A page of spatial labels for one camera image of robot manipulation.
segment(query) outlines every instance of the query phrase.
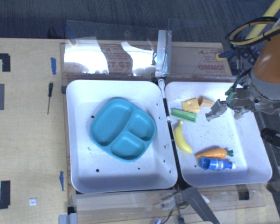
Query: blue divided plate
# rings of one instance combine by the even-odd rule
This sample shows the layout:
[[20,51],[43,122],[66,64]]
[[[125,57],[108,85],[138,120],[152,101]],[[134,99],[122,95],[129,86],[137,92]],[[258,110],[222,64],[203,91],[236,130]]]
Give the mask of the blue divided plate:
[[109,155],[125,162],[140,158],[155,133],[154,120],[122,98],[109,101],[90,125],[92,141]]

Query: black tape mark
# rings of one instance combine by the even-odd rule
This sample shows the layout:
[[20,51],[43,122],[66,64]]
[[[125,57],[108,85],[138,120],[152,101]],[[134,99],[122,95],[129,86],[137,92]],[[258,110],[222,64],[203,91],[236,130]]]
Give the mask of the black tape mark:
[[2,72],[10,72],[10,55],[0,53],[0,60],[2,60]]
[[10,181],[1,181],[0,209],[6,209],[10,205]]
[[249,200],[249,190],[248,187],[245,184],[236,185],[238,190],[238,199],[239,200]]

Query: toy banana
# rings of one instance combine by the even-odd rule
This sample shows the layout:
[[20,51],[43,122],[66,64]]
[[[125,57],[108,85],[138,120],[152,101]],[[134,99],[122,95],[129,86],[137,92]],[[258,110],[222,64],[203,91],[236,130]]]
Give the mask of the toy banana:
[[175,143],[182,151],[190,154],[193,150],[182,135],[182,124],[183,122],[180,121],[179,125],[173,131]]

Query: toy carrot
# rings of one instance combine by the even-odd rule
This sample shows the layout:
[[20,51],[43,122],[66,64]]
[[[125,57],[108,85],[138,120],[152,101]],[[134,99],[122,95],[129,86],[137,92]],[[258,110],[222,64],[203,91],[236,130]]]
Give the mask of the toy carrot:
[[197,158],[201,158],[202,156],[204,157],[208,157],[208,158],[220,158],[223,159],[226,157],[226,155],[233,157],[233,150],[230,151],[226,151],[223,148],[216,148],[216,149],[212,149],[210,151],[206,151],[202,154],[198,154],[196,155]]

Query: metal bracket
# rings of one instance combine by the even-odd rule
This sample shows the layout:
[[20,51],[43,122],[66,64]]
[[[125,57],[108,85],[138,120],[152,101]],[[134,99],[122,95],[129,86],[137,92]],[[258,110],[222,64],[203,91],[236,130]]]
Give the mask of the metal bracket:
[[198,192],[197,188],[189,187],[185,190],[182,190],[180,193],[182,195],[182,201],[190,204],[203,221],[209,221],[213,224],[220,224],[210,207]]
[[155,77],[165,77],[170,72],[172,32],[159,30]]
[[58,224],[77,224],[77,223],[78,223],[78,219],[76,213],[71,213],[69,215],[67,214],[59,215]]

